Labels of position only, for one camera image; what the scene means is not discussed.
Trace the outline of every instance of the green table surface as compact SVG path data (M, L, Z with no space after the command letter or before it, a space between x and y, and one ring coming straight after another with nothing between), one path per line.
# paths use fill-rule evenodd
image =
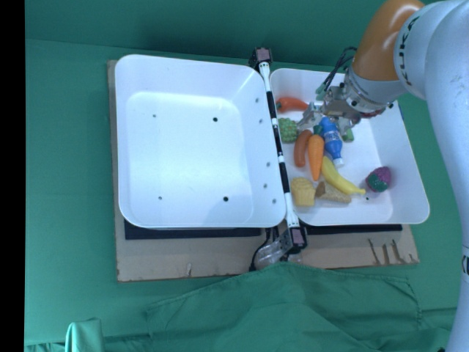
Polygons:
M25 345L62 341L71 322L92 317L102 320L105 336L146 334L152 302L224 279L117 282L106 62L154 54L244 65L252 49L246 59L228 59L26 40ZM405 95L399 105L430 203L429 218L413 226L421 262L348 271L408 277L424 316L451 317L459 290L457 207L425 102Z

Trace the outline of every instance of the toy food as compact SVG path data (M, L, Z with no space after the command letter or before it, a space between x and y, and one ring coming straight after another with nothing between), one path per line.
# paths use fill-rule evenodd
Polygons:
M281 117L278 119L278 130L280 131L280 139L285 143L292 143L298 137L298 129L296 122L288 117Z
M283 97L277 100L276 108L278 112L286 112L291 109L304 111L308 108L308 104L298 98Z
M351 203L352 197L349 194L342 193L326 181L320 181L316 187L316 198L328 199L330 201Z
M290 181L293 201L297 206L314 206L316 190L313 183L305 177L294 177Z
M336 187L345 194L365 194L365 189L359 188L351 183L346 178L342 177L338 172L332 161L327 157L322 157L321 173L325 180L332 186Z
M386 167L378 167L366 176L367 186L374 192L380 193L389 187L391 182L391 170Z
M314 181L321 175L322 157L324 156L324 139L320 136L320 125L314 126L314 134L308 140L309 169Z
M306 129L299 134L298 138L296 138L295 147L293 148L293 159L295 161L296 167L305 166L306 148L309 145L309 139L311 138L312 135L313 133L309 129Z

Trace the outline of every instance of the sausage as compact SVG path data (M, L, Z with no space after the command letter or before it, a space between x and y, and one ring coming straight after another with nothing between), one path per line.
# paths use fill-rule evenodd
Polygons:
M305 129L300 133L298 138L295 141L295 147L293 148L293 159L297 167L304 167L306 164L306 148L308 146L309 137L313 133L309 129Z

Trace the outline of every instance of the white bottle cap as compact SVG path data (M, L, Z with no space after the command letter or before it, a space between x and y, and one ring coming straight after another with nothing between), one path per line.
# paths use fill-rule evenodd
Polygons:
M339 168L344 165L344 159L342 158L333 159L332 163L334 163L334 166L336 166L336 168Z

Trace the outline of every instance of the green cloth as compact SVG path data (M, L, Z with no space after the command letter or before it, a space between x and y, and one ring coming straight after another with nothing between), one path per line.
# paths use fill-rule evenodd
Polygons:
M429 325L403 278L277 263L151 304L149 335L103 337L71 323L65 344L25 352L437 352L449 330Z

